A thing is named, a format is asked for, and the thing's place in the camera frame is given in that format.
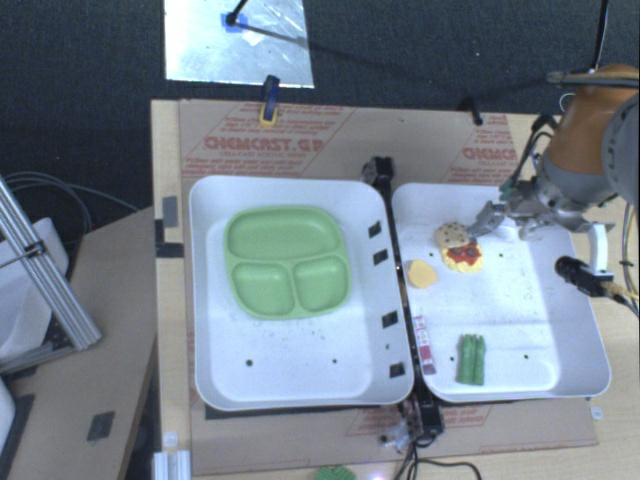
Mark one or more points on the yellow and red pizza slice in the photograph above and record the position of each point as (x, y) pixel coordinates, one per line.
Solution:
(462, 259)

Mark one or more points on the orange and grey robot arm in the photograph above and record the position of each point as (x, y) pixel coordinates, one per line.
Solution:
(580, 123)

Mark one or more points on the green divided plate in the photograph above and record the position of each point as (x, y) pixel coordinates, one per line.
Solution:
(285, 263)

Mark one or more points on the white plastic tray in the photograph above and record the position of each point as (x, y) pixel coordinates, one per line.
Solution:
(520, 308)
(300, 358)

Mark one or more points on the yellow toy bread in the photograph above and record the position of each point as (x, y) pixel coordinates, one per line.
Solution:
(421, 274)

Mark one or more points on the pink and white carton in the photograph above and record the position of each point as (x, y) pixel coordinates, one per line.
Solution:
(423, 345)

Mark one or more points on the brown cardboard board red print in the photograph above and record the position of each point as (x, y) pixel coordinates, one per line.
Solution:
(310, 133)

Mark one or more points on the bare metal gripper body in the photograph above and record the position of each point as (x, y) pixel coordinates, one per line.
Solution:
(542, 203)

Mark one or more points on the tan chocolate chip biscuit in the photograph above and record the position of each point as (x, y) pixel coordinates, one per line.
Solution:
(449, 235)

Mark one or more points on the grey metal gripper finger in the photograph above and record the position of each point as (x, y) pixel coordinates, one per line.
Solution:
(487, 220)
(530, 229)

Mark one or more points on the green ribbed toy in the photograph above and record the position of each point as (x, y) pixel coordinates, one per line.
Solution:
(334, 473)

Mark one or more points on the green toy asparagus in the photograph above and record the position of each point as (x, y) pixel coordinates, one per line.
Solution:
(471, 360)

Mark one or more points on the black cylinder on white bracket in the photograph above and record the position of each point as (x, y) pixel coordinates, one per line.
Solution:
(580, 271)

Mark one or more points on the thin black rod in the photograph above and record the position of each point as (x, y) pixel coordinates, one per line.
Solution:
(398, 258)

